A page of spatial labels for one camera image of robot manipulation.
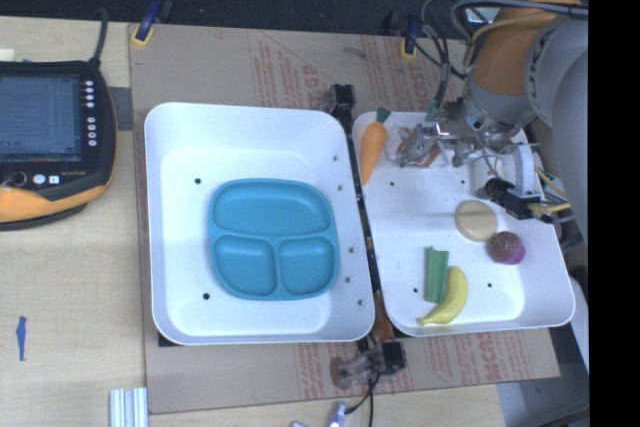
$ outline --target orange carrot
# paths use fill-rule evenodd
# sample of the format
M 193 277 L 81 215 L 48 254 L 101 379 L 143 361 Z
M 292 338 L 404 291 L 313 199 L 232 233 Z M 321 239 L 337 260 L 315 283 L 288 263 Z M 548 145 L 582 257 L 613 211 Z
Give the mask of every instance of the orange carrot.
M 387 138 L 387 129 L 383 123 L 390 114 L 391 112 L 384 107 L 378 107 L 376 120 L 364 129 L 360 145 L 360 180 L 362 185 L 369 181 L 371 172 L 382 153 Z

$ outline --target white tray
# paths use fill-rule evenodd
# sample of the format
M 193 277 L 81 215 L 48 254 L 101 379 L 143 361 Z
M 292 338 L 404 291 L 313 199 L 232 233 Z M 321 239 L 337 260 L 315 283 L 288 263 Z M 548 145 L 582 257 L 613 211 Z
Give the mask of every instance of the white tray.
M 184 345 L 353 341 L 375 308 L 342 126 L 320 111 L 166 103 L 145 120 L 153 318 Z M 217 281 L 207 209 L 222 184 L 298 180 L 331 204 L 339 270 L 323 294 L 298 300 L 239 298 Z
M 424 113 L 394 112 L 385 125 L 412 129 L 424 119 Z M 375 113 L 369 112 L 355 121 L 356 149 L 365 127 L 374 120 Z M 391 322 L 417 337 L 569 322 L 575 298 L 553 226 L 535 219 L 517 220 L 485 201 L 497 215 L 498 231 L 518 234 L 527 251 L 517 265 L 495 263 L 485 245 L 463 237 L 454 222 L 456 206 L 477 199 L 473 190 L 471 166 L 454 168 L 442 154 L 429 168 L 400 168 L 386 154 L 381 156 L 363 192 Z M 416 319 L 434 306 L 424 300 L 424 253 L 429 246 L 449 251 L 449 265 L 459 266 L 468 278 L 469 298 L 450 324 L 421 327 Z

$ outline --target blue plate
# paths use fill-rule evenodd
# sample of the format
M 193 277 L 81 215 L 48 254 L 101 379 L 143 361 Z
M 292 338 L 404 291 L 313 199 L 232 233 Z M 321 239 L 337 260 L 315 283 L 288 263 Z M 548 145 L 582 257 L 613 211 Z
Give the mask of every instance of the blue plate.
M 220 283 L 246 299 L 315 297 L 338 274 L 331 205 L 315 187 L 279 179 L 243 179 L 213 195 L 209 249 Z

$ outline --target banana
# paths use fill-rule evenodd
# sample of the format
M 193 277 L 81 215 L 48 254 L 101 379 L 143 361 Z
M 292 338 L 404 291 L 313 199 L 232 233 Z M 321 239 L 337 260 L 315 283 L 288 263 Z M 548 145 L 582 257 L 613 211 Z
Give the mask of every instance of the banana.
M 418 324 L 448 324 L 462 311 L 469 295 L 469 283 L 460 267 L 449 268 L 447 274 L 447 292 L 442 302 L 436 305 L 424 317 L 418 318 Z

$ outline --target wooden table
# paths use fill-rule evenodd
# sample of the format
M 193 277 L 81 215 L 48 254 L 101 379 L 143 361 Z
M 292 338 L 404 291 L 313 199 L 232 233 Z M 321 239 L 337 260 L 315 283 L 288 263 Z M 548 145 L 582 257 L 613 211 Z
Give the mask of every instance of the wooden table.
M 126 23 L 110 23 L 102 71 L 130 88 Z M 0 17 L 16 59 L 87 60 L 99 22 Z M 145 386 L 133 138 L 121 130 L 107 193 L 64 221 L 0 232 L 0 425 L 107 426 L 112 389 Z M 16 328 L 26 319 L 24 359 Z M 333 400 L 152 415 L 151 426 L 324 427 Z M 368 423 L 365 405 L 349 427 Z M 494 385 L 376 395 L 374 425 L 504 425 Z

